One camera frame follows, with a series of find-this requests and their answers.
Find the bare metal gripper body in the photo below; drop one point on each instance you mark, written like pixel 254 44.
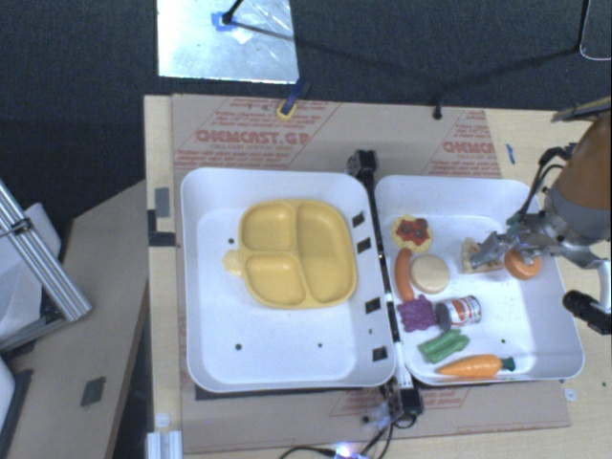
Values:
pixel 538 239

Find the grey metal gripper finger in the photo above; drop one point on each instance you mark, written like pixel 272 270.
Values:
pixel 485 252
pixel 530 257

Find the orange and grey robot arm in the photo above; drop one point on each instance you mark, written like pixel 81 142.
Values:
pixel 588 170

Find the tan bread slice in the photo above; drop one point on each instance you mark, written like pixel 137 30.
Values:
pixel 467 251

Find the beige round biscuit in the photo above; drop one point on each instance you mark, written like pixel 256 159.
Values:
pixel 429 274

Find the small red and white can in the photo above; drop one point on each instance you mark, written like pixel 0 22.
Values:
pixel 461 311

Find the white plastic tray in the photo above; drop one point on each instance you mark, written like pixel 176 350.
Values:
pixel 526 323
pixel 268 342

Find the yellow and red pizza slice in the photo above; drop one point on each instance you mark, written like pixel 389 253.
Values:
pixel 411 233

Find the orange sausage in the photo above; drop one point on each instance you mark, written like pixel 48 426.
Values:
pixel 404 275

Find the purple grapes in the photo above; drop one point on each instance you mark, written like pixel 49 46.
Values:
pixel 416 314

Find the thin black and white rod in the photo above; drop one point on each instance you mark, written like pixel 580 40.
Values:
pixel 382 266

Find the green bean pods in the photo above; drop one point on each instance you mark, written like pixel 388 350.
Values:
pixel 442 347

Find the orange carrot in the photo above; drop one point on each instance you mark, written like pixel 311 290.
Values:
pixel 473 366

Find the yellow divided plate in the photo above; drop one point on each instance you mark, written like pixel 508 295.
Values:
pixel 306 251

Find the brown cardboard board red print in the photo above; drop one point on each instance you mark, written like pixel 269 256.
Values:
pixel 268 141

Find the black cylinder on white bracket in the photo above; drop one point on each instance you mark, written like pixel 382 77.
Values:
pixel 585 306

